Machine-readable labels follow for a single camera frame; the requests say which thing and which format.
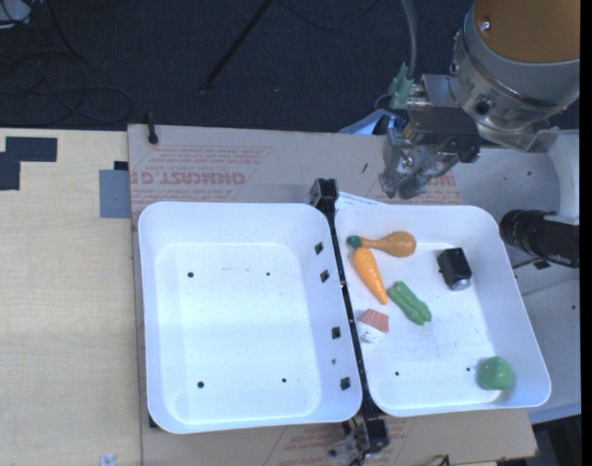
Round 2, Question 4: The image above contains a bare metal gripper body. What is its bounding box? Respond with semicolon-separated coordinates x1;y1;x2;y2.
403;58;572;165

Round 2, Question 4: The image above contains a white paper sheet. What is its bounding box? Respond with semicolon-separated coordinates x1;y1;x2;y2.
336;190;390;209

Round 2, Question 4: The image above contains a yellow-orange pear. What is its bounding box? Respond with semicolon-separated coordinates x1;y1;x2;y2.
359;230;418;259

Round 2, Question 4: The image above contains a small black can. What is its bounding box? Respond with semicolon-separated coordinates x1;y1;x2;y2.
436;247;474;292

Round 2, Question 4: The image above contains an orange carrot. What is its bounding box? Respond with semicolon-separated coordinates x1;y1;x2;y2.
345;234;390;307

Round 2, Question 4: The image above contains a thin black rod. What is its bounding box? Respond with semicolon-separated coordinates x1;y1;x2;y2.
320;197;378;422

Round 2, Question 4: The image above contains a green beans bundle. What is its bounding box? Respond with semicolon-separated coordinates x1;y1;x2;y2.
386;281;434;327

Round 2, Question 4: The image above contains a pink and white cake slice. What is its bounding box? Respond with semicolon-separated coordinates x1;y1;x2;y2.
355;308;391;345

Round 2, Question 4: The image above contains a brown cardboard board red print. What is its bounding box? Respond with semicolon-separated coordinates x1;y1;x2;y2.
126;123;541;466

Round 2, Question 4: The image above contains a white plastic tray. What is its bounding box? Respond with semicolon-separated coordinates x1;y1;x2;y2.
137;200;364;435
333;204;553;418

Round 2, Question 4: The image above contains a green pepper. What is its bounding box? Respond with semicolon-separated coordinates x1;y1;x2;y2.
476;355;516;391

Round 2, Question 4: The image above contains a black block with wires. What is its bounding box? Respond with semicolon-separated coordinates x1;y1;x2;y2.
309;178;340;209
362;417;391;453

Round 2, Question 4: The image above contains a black cylinder on white bracket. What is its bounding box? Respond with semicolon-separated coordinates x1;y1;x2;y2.
498;130;581;269

